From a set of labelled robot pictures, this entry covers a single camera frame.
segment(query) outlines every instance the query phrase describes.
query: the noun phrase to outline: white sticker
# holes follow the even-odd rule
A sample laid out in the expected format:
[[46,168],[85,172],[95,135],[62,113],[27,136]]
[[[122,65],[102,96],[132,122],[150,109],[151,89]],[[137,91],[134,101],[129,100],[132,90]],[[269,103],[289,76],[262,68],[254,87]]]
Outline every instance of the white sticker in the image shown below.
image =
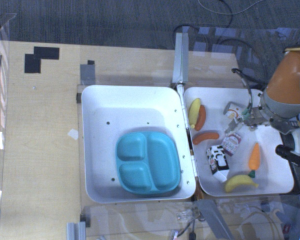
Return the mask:
[[71,129],[69,132],[68,132],[68,135],[73,138],[74,140],[77,140],[79,138],[79,132],[75,129]]

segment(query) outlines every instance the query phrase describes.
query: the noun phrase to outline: gray carpet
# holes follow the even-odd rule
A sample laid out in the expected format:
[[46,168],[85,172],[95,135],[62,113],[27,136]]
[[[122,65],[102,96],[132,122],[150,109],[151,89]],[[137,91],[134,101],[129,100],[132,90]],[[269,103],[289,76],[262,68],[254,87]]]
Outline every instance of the gray carpet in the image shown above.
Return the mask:
[[[229,12],[218,0],[200,1]],[[257,0],[225,1],[237,12]],[[252,48],[244,58],[239,54],[247,44],[228,40],[214,46],[220,35],[240,38],[253,46],[261,61],[258,67],[267,72],[259,73],[264,80],[280,61],[282,49],[300,44],[300,0],[266,0],[233,17],[211,13],[197,0],[0,0],[0,12],[17,13],[10,21],[10,39],[26,42],[174,49],[175,27],[191,24],[196,28],[176,29],[189,33],[191,50],[233,52],[241,67],[251,68]]]

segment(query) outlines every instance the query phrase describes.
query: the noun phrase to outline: carrot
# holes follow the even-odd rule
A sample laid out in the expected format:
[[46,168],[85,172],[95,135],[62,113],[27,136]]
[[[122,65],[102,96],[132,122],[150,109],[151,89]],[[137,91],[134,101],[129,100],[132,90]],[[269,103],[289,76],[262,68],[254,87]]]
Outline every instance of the carrot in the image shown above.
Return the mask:
[[194,129],[196,131],[200,131],[201,128],[204,126],[205,121],[206,121],[206,108],[205,108],[204,105],[200,105],[199,116],[198,116],[198,119],[197,119],[196,124],[194,126]]
[[259,143],[256,143],[253,147],[253,150],[249,159],[249,168],[253,171],[258,170],[260,167],[260,147]]
[[205,140],[217,140],[219,139],[219,133],[217,132],[205,132],[197,135],[192,140],[194,145],[198,145],[200,142],[203,142]]

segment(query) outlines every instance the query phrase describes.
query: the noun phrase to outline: milk carton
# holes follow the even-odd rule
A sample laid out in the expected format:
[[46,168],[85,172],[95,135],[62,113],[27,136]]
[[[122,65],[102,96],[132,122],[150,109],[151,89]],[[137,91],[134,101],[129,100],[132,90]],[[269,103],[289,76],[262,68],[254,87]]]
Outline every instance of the milk carton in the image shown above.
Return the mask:
[[214,145],[207,149],[206,156],[212,175],[220,182],[225,182],[229,173],[229,166],[222,145]]

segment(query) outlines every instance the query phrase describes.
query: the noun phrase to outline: orange carrot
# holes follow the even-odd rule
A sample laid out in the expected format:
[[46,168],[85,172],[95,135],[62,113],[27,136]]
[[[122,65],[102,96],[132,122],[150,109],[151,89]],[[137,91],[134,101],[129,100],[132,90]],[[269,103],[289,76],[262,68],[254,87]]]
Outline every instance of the orange carrot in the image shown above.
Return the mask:
[[260,148],[259,148],[259,143],[256,143],[250,155],[249,168],[255,171],[258,170],[259,166],[260,166]]

